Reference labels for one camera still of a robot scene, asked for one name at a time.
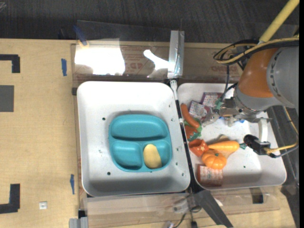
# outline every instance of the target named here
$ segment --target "black tape mark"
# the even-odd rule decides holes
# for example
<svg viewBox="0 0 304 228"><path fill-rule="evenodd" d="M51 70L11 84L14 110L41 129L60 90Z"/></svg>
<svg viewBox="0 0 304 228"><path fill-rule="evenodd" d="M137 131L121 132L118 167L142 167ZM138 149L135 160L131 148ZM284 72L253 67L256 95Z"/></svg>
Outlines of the black tape mark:
<svg viewBox="0 0 304 228"><path fill-rule="evenodd" d="M250 188L252 203L264 203L263 193L260 188Z"/></svg>
<svg viewBox="0 0 304 228"><path fill-rule="evenodd" d="M20 208L20 184L11 184L9 193L9 203L0 204L0 214L18 212Z"/></svg>
<svg viewBox="0 0 304 228"><path fill-rule="evenodd" d="M17 54L0 54L0 61L11 61L11 72L20 73L20 57Z"/></svg>
<svg viewBox="0 0 304 228"><path fill-rule="evenodd" d="M0 112L14 112L13 85L0 85Z"/></svg>

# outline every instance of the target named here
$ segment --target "snack package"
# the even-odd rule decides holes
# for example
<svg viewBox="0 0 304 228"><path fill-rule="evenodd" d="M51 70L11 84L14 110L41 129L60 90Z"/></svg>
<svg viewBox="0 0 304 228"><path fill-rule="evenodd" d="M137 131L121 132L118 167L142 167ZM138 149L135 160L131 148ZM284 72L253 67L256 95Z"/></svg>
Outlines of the snack package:
<svg viewBox="0 0 304 228"><path fill-rule="evenodd" d="M204 106L215 107L215 102L221 97L222 93L204 92L200 103Z"/></svg>
<svg viewBox="0 0 304 228"><path fill-rule="evenodd" d="M198 165L197 180L202 186L218 187L223 183L223 170Z"/></svg>
<svg viewBox="0 0 304 228"><path fill-rule="evenodd" d="M206 117L207 115L207 109L205 108L204 105L197 103L195 101L191 101L190 103L190 109L189 109L189 114L193 118L198 118L201 119L203 117Z"/></svg>

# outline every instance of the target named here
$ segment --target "toy pumpkin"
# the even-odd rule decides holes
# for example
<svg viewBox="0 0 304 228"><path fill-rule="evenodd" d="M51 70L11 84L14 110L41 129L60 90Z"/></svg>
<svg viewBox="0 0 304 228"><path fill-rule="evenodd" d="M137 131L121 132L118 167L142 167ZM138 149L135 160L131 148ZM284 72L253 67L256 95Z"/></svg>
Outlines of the toy pumpkin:
<svg viewBox="0 0 304 228"><path fill-rule="evenodd" d="M210 167L210 168L216 169L216 170L223 169L227 164L226 157L215 150L206 151L203 154L203 156L201 157L201 160L204 162L204 164L207 167Z"/></svg>

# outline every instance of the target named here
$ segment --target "orange pepper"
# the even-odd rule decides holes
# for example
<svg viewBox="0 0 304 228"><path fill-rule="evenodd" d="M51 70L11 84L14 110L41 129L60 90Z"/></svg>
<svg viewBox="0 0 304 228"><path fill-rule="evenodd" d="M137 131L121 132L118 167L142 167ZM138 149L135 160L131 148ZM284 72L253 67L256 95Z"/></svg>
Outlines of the orange pepper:
<svg viewBox="0 0 304 228"><path fill-rule="evenodd" d="M185 125L185 132L186 132L186 137L187 140L191 139L195 133L197 133L198 131L191 126Z"/></svg>
<svg viewBox="0 0 304 228"><path fill-rule="evenodd" d="M195 139L189 143L189 149L198 157L201 157L209 147L202 139Z"/></svg>

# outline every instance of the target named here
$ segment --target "white sink basin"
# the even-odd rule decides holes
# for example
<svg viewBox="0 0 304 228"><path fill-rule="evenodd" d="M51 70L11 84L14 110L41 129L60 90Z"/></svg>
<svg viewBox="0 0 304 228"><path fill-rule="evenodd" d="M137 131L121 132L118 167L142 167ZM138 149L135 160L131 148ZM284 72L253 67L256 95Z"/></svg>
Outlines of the white sink basin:
<svg viewBox="0 0 304 228"><path fill-rule="evenodd" d="M77 90L82 183L91 196L181 192L190 173L172 90L163 83L85 82ZM111 157L108 132L125 114L150 114L168 126L172 159L159 171L131 172Z"/></svg>

